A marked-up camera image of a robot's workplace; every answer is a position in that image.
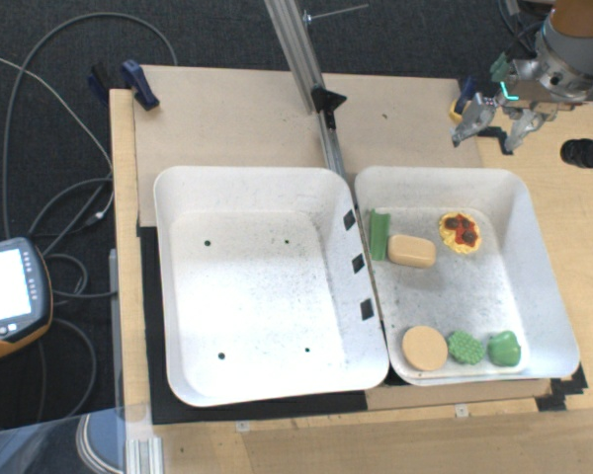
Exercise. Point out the black cylinder on white bracket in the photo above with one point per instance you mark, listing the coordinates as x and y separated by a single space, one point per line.
580 152

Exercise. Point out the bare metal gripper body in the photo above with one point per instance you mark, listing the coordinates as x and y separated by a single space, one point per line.
548 84

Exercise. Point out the white plastic tray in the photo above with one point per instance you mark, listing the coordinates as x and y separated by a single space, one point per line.
257 294
474 294

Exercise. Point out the green round waffle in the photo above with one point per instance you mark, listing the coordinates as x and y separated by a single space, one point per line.
466 347

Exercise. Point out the tan bread loaf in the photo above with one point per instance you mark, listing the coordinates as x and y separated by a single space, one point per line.
411 251

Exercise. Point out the tan round biscuit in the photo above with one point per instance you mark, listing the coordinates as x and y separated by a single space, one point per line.
424 348

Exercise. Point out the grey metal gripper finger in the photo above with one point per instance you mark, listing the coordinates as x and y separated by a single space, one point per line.
524 129
474 116

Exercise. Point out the yellow pasta with meatballs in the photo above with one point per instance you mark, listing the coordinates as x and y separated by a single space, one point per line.
460 235

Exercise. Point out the green bell pepper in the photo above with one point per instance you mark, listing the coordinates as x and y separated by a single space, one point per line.
504 348

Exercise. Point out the pale brown flat board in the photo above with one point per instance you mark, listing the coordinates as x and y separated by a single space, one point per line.
237 126

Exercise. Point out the green celery stick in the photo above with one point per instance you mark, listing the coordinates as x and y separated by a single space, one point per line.
378 235

